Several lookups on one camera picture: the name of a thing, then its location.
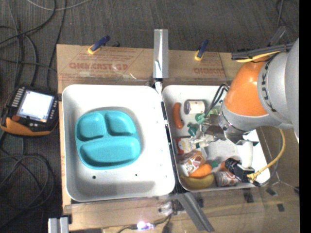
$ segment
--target yellow cable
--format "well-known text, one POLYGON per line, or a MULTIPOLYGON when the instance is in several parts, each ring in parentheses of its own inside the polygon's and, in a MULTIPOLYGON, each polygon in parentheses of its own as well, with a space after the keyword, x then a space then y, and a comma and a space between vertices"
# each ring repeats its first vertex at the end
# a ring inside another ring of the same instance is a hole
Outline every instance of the yellow cable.
POLYGON ((286 143, 285 143, 285 135, 284 135, 283 130, 280 129, 280 132, 281 132, 282 141, 283 141, 283 145, 282 145, 282 149, 281 149, 280 153, 277 155, 277 157, 272 162, 270 162, 268 165, 266 165, 265 167, 263 167, 259 171, 255 172, 255 173, 248 174, 247 177, 250 181, 252 181, 252 182, 255 181, 259 174, 261 174, 265 169, 271 167, 273 164, 275 164, 281 158, 281 156, 285 150, 286 143))

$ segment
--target black connector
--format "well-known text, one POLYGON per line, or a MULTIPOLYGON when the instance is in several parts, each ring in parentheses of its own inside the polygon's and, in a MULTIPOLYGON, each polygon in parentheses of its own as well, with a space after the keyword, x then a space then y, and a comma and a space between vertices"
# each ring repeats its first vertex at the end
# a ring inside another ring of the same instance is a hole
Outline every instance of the black connector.
POLYGON ((225 161, 225 167, 229 170, 229 172, 233 173, 238 180, 244 183, 249 182, 247 175, 255 172, 252 167, 245 168, 241 165, 240 161, 233 158, 228 158, 225 161))

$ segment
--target sausage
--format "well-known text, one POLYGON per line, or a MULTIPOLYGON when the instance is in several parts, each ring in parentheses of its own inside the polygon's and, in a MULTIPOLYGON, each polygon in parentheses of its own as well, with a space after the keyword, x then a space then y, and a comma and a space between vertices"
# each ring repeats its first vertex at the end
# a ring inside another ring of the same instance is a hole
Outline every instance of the sausage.
POLYGON ((173 107, 173 121, 176 126, 176 128, 181 129, 184 125, 183 122, 180 119, 179 110, 181 107, 181 103, 175 103, 173 107))

